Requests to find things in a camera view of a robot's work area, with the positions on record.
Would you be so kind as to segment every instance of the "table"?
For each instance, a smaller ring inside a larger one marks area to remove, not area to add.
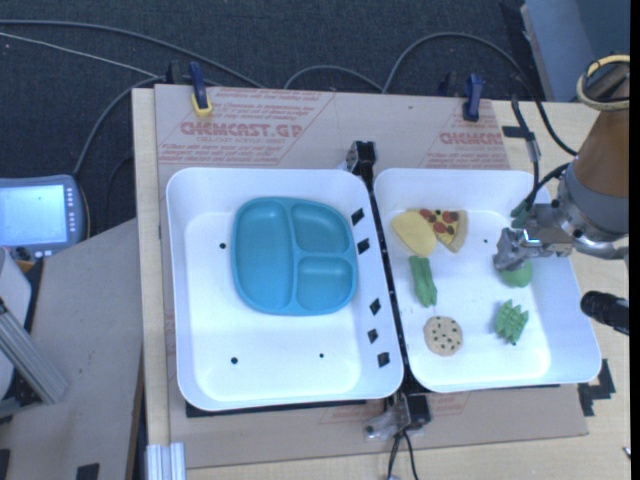
[[[132,100],[148,442],[167,446],[171,432],[158,236],[154,91],[135,90]],[[492,102],[492,107],[500,126],[517,125],[508,102]],[[566,162],[566,155],[552,143],[534,104],[524,102],[521,107],[540,142],[541,172]],[[580,147],[597,116],[593,110],[573,103],[547,103],[545,109],[558,135],[574,149]],[[530,171],[526,150],[518,139],[505,139],[505,149],[513,169]],[[578,253],[572,255],[571,261],[583,293],[598,290],[627,296],[628,271],[623,262],[605,262]],[[418,474],[422,478],[448,479],[630,478],[630,460],[623,451],[630,446],[629,338],[595,322],[594,328],[616,392],[610,400],[595,403],[596,416],[588,418],[587,436],[419,450],[415,453]],[[193,469],[187,473],[192,480],[381,478],[386,474],[388,459],[388,454],[381,453]],[[394,474],[400,478],[412,475],[405,448],[396,459]]]
[[[143,391],[137,248],[132,219],[36,267],[31,337],[68,387],[55,404],[26,406],[0,425],[2,480],[133,478]]]

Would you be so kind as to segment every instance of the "white tray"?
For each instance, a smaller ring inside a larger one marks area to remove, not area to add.
[[[415,378],[437,392],[587,382],[601,367],[591,321],[580,310],[580,290],[568,258],[532,260],[525,288],[505,285],[492,255],[509,213],[532,187],[519,171],[389,169],[375,181],[375,194],[390,255],[401,321]],[[537,202],[548,202],[546,189]],[[425,308],[413,290],[408,248],[391,219],[411,208],[464,209],[469,216],[465,245],[452,253],[438,244],[429,256],[437,305]],[[495,313],[512,299],[529,311],[517,345],[493,331]],[[464,344],[454,355],[429,351],[423,327],[434,315],[462,327]]]
[[[369,195],[359,178],[339,170],[194,167],[176,173],[166,195],[177,375],[189,403],[235,410],[377,399],[398,389],[402,358]],[[352,233],[369,248],[357,256],[358,285],[347,306],[321,316],[280,316],[241,300],[230,264],[232,226],[245,202],[264,196],[328,204],[349,223],[363,210]]]

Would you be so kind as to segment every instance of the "small screen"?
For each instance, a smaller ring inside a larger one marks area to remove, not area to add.
[[[0,188],[0,245],[66,241],[64,185]]]

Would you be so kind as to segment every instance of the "wire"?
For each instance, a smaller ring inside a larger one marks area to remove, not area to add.
[[[204,57],[200,54],[197,54],[195,52],[189,51],[185,48],[182,48],[180,46],[176,46],[174,44],[168,43],[166,41],[163,41],[161,39],[156,39],[155,37],[151,37],[151,36],[147,36],[144,34],[140,34],[138,32],[132,32],[130,30],[125,30],[125,29],[121,29],[121,28],[116,28],[116,27],[110,27],[107,25],[96,25],[93,23],[82,23],[82,22],[77,22],[77,21],[57,21],[57,20],[15,20],[15,19],[8,19],[8,20],[4,20],[4,19],[0,19],[0,25],[31,25],[31,26],[52,26],[52,27],[70,27],[70,28],[81,28],[81,29],[89,29],[89,30],[102,30],[102,31],[107,31],[107,32],[112,32],[114,34],[121,34],[121,35],[125,35],[125,36],[129,36],[129,37],[135,37],[136,39],[141,39],[143,41],[148,41],[150,43],[153,44],[157,44],[159,46],[163,46],[165,48],[169,48],[171,50],[183,53],[185,55],[188,55],[189,57],[192,57],[194,59],[198,59],[201,62],[204,62],[205,64],[208,64],[210,66],[214,66],[230,75],[235,76],[236,78],[248,83],[249,85],[253,85],[255,87],[258,88],[262,88],[264,89],[265,86],[263,86],[262,84],[256,82],[255,80],[252,80],[249,77],[246,77],[240,73],[238,73],[237,71],[234,71],[231,68],[228,68],[227,66],[224,66],[214,60],[211,60],[207,57]]]
[[[422,38],[418,39],[417,41],[415,41],[414,43],[412,43],[410,46],[408,46],[404,50],[404,52],[402,52],[400,57],[398,57],[398,59],[396,60],[395,64],[393,65],[393,68],[391,69],[391,73],[389,74],[389,77],[387,78],[387,82],[384,84],[381,92],[384,94],[384,93],[387,93],[389,91],[389,87],[391,86],[391,82],[393,82],[393,78],[395,77],[396,72],[398,71],[398,68],[400,67],[400,64],[405,59],[405,57],[407,55],[409,55],[409,53],[411,53],[415,48],[417,48],[421,44],[424,44],[424,43],[427,43],[429,41],[433,41],[433,40],[436,40],[436,39],[468,39],[470,41],[474,41],[476,43],[480,43],[480,44],[490,48],[494,52],[498,53],[503,59],[505,59],[507,62],[509,62],[515,68],[515,70],[522,76],[523,83],[526,84],[527,91],[532,96],[535,95],[535,91],[533,90],[531,85],[527,82],[526,74],[524,73],[522,68],[518,65],[518,63],[507,52],[505,52],[503,49],[499,48],[495,44],[491,43],[490,41],[487,41],[486,39],[483,39],[481,37],[474,36],[474,35],[471,35],[471,34],[465,34],[464,32],[439,32],[439,33],[436,33],[436,34],[431,34],[431,35],[422,37]]]
[[[133,148],[129,148],[125,153],[124,157],[120,159],[120,161],[116,164],[116,166],[111,171],[109,175],[109,181],[107,182],[107,195],[105,197],[104,204],[104,221],[102,223],[102,229],[109,229],[109,199],[111,199],[111,189],[113,187],[113,182],[115,181],[116,175],[120,171],[120,169],[129,161],[133,160]]]
[[[524,140],[527,143],[527,150],[530,155],[531,163],[533,164],[533,189],[536,190],[538,186],[538,182],[540,181],[540,167],[538,162],[539,151],[537,149],[538,145],[535,142],[535,136],[527,126],[527,122],[524,120],[524,116],[522,112],[520,112],[520,104],[518,103],[518,98],[516,98],[515,93],[511,96],[511,109],[513,110],[514,115],[516,116],[516,121],[520,125],[524,133]]]
[[[348,75],[354,76],[360,80],[362,80],[363,82],[367,83],[368,85],[370,85],[371,87],[373,87],[374,89],[382,92],[382,86],[378,85],[376,82],[374,82],[373,80],[367,78],[364,75],[361,75],[360,73],[353,71],[351,69],[348,68],[343,68],[340,66],[331,66],[331,65],[325,65],[325,64],[321,64],[318,66],[311,66],[305,69],[302,69],[300,71],[298,71],[295,75],[293,75],[291,78],[289,78],[289,80],[287,80],[287,83],[284,84],[284,89],[288,89],[289,86],[293,83],[294,80],[296,80],[296,78],[299,78],[300,76],[309,73],[311,71],[319,71],[319,70],[332,70],[332,71],[340,71],[342,73],[346,73]]]
[[[87,216],[87,234],[86,234],[86,238],[89,238],[91,236],[91,211],[89,209],[89,202],[87,201],[87,195],[84,193],[84,189],[82,188],[82,185],[80,185],[80,183],[77,182],[76,183],[78,185],[78,190],[80,191],[80,195],[82,196],[82,204],[84,205],[84,212]]]
[[[54,50],[60,50],[66,53],[73,53],[74,55],[80,55],[81,57],[87,57],[89,59],[98,60],[100,62],[106,62],[107,64],[111,64],[114,66],[118,66],[125,69],[130,69],[131,71],[136,71],[137,73],[142,73],[147,76],[157,76],[154,73],[149,71],[145,71],[144,69],[137,68],[135,66],[130,66],[128,64],[123,64],[121,62],[116,62],[115,60],[105,59],[104,57],[98,57],[97,55],[92,55],[90,53],[80,52],[78,50],[72,50],[70,48],[65,48],[63,46],[58,46],[51,43],[45,43],[44,41],[38,41],[37,39],[30,39],[28,37],[16,36],[14,34],[7,34],[6,32],[0,32],[0,36],[9,37],[11,39],[16,39],[18,41],[24,41],[25,43],[37,44],[40,46],[46,46],[47,48],[53,48]]]
[[[516,76],[513,77],[513,79],[516,80],[517,82],[521,83],[526,88],[526,82],[524,80],[522,80],[522,78],[520,78],[519,76],[516,75]],[[547,113],[544,110],[544,107],[542,105],[542,101],[536,95],[532,95],[532,98],[533,98],[534,103],[535,103],[535,105],[536,105],[536,107],[538,109],[538,113],[540,114],[540,117],[542,118],[542,122],[544,123],[544,127],[549,132],[549,135],[551,135],[551,138],[553,139],[553,141],[562,150],[564,150],[565,153],[568,153],[571,156],[576,156],[577,152],[574,151],[573,149],[571,149],[569,146],[567,146],[564,143],[564,141],[560,137],[558,137],[558,134],[553,129],[553,126],[551,126],[551,122],[549,121],[549,116],[547,116]]]
[[[407,429],[405,428],[402,431],[402,435],[404,436],[405,441],[407,442],[407,448],[409,448],[409,459],[411,461],[411,471],[413,473],[414,480],[420,480],[418,478],[418,472],[416,471],[416,461],[413,456],[413,446],[411,446],[411,440],[409,439],[409,434],[407,434]]]
[[[391,473],[393,472],[393,463],[396,460],[396,455],[398,454],[398,447],[400,446],[400,440],[402,439],[402,434],[396,434],[393,438],[393,446],[391,447],[391,453],[389,454],[389,465],[387,467],[387,480],[391,479]]]
[[[387,466],[387,480],[390,480],[393,475],[393,464],[396,460],[396,456],[398,455],[398,449],[400,448],[400,442],[402,439],[407,442],[407,448],[409,449],[409,460],[411,461],[411,472],[413,473],[414,480],[420,480],[418,478],[418,472],[416,470],[416,461],[413,455],[413,446],[411,446],[411,440],[409,439],[409,434],[407,433],[407,429],[403,429],[401,432],[398,432],[393,437],[393,446],[391,447],[391,453],[389,454],[389,464]]]
[[[553,169],[552,171],[548,172],[544,178],[542,178],[537,184],[536,186],[533,188],[533,190],[529,193],[529,195],[527,196],[527,198],[525,199],[526,204],[527,204],[527,211],[529,211],[531,209],[531,207],[533,206],[533,203],[536,199],[536,196],[538,195],[538,192],[540,191],[540,189],[546,185],[549,181],[551,181],[553,178],[559,178],[562,173],[564,173],[564,171],[567,170],[567,168],[569,167],[569,163],[566,164],[562,164],[559,165],[558,167],[556,167],[555,169]]]
[[[125,97],[127,97],[129,95],[129,93],[133,89],[137,89],[137,88],[142,87],[142,86],[147,85],[147,84],[161,82],[163,80],[164,80],[164,78],[161,77],[161,76],[154,76],[152,78],[147,78],[146,80],[142,80],[142,81],[132,85],[131,87],[125,89],[123,92],[120,93],[119,96],[117,96],[109,104],[109,106],[104,110],[104,112],[102,112],[102,114],[100,115],[100,117],[96,121],[96,124],[93,126],[93,129],[89,133],[89,136],[88,136],[88,138],[87,138],[87,140],[85,142],[84,148],[82,149],[82,152],[80,153],[80,156],[78,157],[78,161],[76,163],[76,166],[74,167],[73,171],[71,172],[71,176],[73,176],[74,178],[76,178],[78,176],[78,173],[80,172],[80,169],[82,168],[82,164],[84,163],[84,160],[85,160],[85,158],[87,156],[89,148],[91,147],[91,144],[93,143],[93,140],[95,139],[95,136],[98,133],[98,130],[102,126],[102,123],[107,118],[107,116],[111,113],[113,108],[118,103],[120,103],[120,101],[122,101]]]

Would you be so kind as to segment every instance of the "blue divided plate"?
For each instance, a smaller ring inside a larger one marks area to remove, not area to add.
[[[315,201],[264,197],[236,213],[233,281],[251,308],[277,315],[323,315],[349,303],[357,284],[351,229]]]

